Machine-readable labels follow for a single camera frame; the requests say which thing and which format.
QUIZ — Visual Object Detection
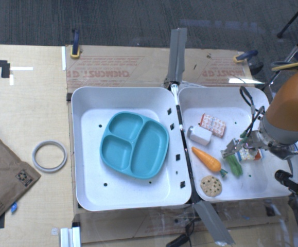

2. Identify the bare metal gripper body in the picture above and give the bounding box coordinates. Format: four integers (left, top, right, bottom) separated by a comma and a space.
243, 129, 298, 161

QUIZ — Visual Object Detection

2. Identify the green pea pod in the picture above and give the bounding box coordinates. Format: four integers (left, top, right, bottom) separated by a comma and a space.
225, 154, 244, 178

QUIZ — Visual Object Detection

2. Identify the white carton blue orange print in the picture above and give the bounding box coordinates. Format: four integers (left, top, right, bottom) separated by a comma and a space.
235, 148, 264, 163

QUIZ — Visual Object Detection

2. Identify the orange carrot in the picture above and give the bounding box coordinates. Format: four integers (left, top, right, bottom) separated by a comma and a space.
191, 146, 229, 178

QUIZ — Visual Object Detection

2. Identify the orange and white carton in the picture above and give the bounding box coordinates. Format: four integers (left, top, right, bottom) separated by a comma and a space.
199, 113, 227, 138

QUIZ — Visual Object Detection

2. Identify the white plastic bottle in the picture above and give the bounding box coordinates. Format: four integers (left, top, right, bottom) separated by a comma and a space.
187, 125, 213, 147

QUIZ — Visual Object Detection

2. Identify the beige chocolate chip biscuit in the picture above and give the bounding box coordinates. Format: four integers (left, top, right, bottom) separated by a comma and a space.
200, 175, 223, 198

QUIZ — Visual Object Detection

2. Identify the white plastic tray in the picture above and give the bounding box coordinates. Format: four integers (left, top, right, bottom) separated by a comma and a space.
177, 86, 293, 203
71, 86, 192, 213

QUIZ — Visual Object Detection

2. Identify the blue divided plate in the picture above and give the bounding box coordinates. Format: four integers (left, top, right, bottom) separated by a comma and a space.
99, 111, 170, 180

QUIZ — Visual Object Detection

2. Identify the brown cardboard board red print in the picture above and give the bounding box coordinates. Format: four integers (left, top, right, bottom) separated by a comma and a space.
65, 44, 291, 244

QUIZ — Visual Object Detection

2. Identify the brown paper bag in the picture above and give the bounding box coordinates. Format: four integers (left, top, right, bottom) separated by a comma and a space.
0, 121, 42, 233

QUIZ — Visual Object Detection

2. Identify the black cylinder on white bracket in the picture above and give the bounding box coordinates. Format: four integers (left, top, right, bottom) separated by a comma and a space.
274, 150, 298, 196

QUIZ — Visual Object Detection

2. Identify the white tape ring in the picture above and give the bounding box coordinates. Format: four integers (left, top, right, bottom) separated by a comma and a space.
31, 140, 68, 174

